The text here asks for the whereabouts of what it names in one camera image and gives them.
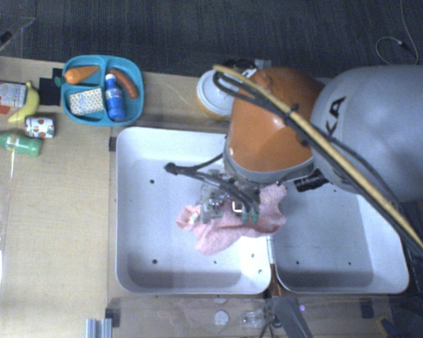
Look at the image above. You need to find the blue bottle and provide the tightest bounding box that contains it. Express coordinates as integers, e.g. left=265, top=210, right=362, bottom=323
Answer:
left=102, top=73, right=129, bottom=123

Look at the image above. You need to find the orange carrot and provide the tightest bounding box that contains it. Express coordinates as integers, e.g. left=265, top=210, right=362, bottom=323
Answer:
left=54, top=63, right=101, bottom=90

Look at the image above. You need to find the green bottle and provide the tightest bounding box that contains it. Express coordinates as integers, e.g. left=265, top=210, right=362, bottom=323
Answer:
left=0, top=131, right=44, bottom=158

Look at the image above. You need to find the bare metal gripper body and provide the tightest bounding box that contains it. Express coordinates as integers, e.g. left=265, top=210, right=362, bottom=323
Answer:
left=195, top=169, right=265, bottom=227

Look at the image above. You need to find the pink cloth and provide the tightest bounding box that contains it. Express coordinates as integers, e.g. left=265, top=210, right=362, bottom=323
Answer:
left=173, top=178, right=290, bottom=260

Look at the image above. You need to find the yellow bowl with white lid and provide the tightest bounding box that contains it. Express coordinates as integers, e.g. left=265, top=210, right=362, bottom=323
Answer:
left=194, top=68, right=239, bottom=123

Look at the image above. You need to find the brown sausage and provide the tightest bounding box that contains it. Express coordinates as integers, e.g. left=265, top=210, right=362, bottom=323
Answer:
left=107, top=67, right=141, bottom=100

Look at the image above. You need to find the blue divided plate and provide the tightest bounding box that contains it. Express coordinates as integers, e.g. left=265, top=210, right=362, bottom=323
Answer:
left=59, top=52, right=148, bottom=128

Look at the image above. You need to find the yellow banana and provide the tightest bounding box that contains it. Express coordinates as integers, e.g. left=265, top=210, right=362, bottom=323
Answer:
left=7, top=79, right=42, bottom=126

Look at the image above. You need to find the white and orange carton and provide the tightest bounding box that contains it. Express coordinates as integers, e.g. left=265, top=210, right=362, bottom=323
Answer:
left=0, top=80, right=29, bottom=109

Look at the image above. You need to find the white plastic tray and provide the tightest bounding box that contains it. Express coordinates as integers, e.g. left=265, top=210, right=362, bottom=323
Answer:
left=267, top=180, right=415, bottom=300
left=107, top=125, right=280, bottom=301

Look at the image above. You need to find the white can with orange print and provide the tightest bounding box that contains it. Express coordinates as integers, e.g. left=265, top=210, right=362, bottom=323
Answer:
left=23, top=115, right=56, bottom=140

